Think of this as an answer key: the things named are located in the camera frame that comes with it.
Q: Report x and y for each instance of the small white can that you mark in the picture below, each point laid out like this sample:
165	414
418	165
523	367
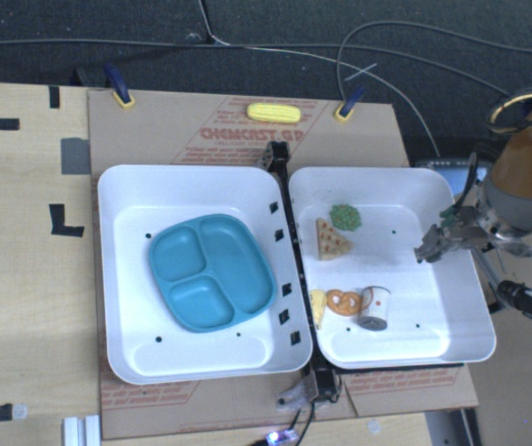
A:
375	307

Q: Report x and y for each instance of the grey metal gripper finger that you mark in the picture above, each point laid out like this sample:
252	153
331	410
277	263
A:
433	234
428	253

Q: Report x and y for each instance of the yellow corn cob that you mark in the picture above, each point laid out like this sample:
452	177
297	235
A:
274	113

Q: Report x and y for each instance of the brown cardboard board red print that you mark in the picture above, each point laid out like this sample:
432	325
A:
154	128

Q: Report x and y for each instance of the thin black rod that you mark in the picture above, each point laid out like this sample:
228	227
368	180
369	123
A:
294	249

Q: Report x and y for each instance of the pizza slice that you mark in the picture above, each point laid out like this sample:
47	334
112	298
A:
330	243

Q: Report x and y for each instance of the black cylinder on white bracket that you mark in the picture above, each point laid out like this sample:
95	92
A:
516	295

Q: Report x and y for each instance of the yellow cheese wedge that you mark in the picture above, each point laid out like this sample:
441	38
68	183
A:
318	307

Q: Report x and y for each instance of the brown pretzel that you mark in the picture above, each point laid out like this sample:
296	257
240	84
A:
343	302

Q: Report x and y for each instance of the blue divided plate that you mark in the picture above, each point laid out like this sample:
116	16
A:
210	272

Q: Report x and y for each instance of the green peas cluster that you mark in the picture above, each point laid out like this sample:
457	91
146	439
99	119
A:
345	217

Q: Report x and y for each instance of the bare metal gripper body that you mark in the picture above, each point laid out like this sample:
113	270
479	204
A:
470	235

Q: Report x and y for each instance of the white plastic tray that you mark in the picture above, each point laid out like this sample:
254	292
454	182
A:
200	356
432	305

